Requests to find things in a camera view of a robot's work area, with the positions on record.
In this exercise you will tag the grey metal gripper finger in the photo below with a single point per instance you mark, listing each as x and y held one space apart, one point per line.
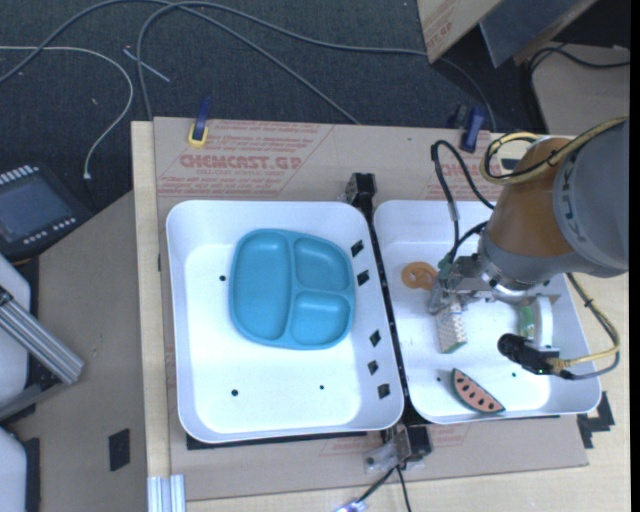
455 304
435 300

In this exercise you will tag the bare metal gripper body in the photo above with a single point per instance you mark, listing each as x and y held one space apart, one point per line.
470 280

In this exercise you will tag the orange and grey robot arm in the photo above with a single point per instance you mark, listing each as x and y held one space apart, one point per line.
540 215

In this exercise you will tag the white patterned carton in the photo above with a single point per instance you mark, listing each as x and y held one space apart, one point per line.
451 332

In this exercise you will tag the orange toy pretzel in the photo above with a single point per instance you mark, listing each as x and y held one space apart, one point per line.
414 276

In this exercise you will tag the green packet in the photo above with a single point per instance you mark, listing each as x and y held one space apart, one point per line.
527 322

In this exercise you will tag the toy watermelon slice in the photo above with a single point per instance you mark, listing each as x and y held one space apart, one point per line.
472 392

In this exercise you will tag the white plastic tray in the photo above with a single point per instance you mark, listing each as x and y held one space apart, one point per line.
280 395
520 395

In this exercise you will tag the blue divided plate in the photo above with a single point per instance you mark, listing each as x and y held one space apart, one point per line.
280 285

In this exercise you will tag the brown cardboard board red print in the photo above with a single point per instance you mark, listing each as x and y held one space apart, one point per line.
310 155

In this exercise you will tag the black cylinder on white bracket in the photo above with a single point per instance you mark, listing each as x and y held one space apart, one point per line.
525 352

